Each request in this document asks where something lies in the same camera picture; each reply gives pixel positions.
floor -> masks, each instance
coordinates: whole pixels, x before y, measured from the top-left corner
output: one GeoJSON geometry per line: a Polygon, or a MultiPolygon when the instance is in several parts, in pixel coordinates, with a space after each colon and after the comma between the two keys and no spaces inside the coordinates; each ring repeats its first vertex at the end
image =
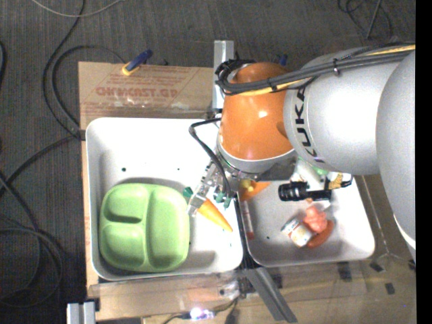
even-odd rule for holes
{"type": "MultiPolygon", "coordinates": [[[[78,61],[121,63],[150,48],[149,64],[211,68],[214,40],[226,39],[241,58],[278,61],[287,55],[287,67],[296,70],[334,51],[416,39],[416,0],[382,0],[370,32],[378,0],[36,1],[50,10],[32,0],[0,0],[0,179],[7,184],[0,184],[2,323],[65,323],[66,304],[86,300],[81,146],[74,133],[78,61]]],[[[385,203],[379,179],[369,181],[372,197],[385,203]]],[[[371,225],[379,222],[375,231],[384,241],[377,256],[385,254],[380,261],[389,264],[385,277],[372,279],[386,284],[389,277],[395,295],[403,288],[406,306],[383,301],[389,294],[381,288],[365,303],[371,306],[324,299],[325,319],[308,307],[314,302],[290,303],[301,323],[370,323],[368,314],[397,318],[392,306],[408,308],[407,321],[415,314],[410,256],[394,226],[385,217],[375,220],[373,212],[371,225]],[[387,225],[390,235],[383,238],[387,225]],[[355,319],[345,317],[350,314],[355,319]]],[[[239,304],[245,316],[239,323],[253,323],[258,307],[261,323],[272,323],[253,296],[239,304]]]]}

white cable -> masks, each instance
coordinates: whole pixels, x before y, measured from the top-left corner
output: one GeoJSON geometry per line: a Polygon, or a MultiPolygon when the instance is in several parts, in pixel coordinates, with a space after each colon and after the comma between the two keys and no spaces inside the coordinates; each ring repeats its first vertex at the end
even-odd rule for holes
{"type": "Polygon", "coordinates": [[[126,1],[126,0],[116,0],[113,3],[110,3],[109,5],[106,5],[104,7],[102,7],[101,9],[98,9],[97,11],[91,12],[91,13],[84,13],[84,14],[78,14],[78,15],[73,15],[73,14],[64,14],[58,11],[55,11],[47,6],[44,6],[42,3],[40,3],[37,0],[31,0],[33,1],[35,4],[37,4],[38,6],[40,6],[43,9],[46,9],[47,11],[50,11],[51,13],[57,14],[59,16],[63,16],[63,17],[71,17],[71,18],[82,18],[82,17],[90,17],[93,16],[95,14],[98,14],[102,11],[105,11],[106,9],[109,9],[110,7],[114,6],[115,4],[122,2],[122,1],[126,1]]]}

